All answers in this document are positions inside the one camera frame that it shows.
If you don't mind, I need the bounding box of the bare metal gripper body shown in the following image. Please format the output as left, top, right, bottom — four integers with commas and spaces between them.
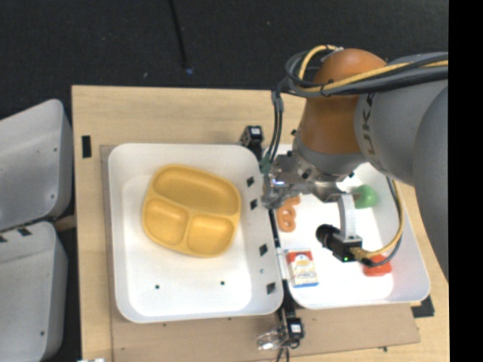
263, 152, 355, 204

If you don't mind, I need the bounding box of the orange toy pretzel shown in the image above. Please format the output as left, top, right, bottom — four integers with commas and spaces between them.
276, 195, 302, 234

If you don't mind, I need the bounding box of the thin black and white rod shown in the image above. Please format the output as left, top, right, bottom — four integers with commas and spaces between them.
266, 206, 297, 318

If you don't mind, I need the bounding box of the red white blue carton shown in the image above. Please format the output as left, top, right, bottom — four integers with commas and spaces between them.
285, 247, 320, 290

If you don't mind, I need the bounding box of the green rounded toy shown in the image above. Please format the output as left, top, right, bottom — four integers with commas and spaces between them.
352, 184, 379, 210

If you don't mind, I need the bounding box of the yellow divided plate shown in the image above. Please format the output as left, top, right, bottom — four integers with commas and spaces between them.
141, 164, 242, 259

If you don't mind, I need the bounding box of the white plastic tray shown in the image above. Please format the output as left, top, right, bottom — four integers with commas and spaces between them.
108, 143, 285, 324
263, 143, 432, 311

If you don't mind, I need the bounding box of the red rounded toy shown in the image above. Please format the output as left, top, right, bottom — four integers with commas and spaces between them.
362, 253, 393, 278

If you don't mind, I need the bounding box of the black block with thin wires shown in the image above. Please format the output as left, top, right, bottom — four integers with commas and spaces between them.
239, 124, 265, 155
281, 315, 306, 342

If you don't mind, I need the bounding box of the black cylinder on white bracket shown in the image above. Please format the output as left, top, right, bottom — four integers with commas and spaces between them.
315, 193, 364, 263

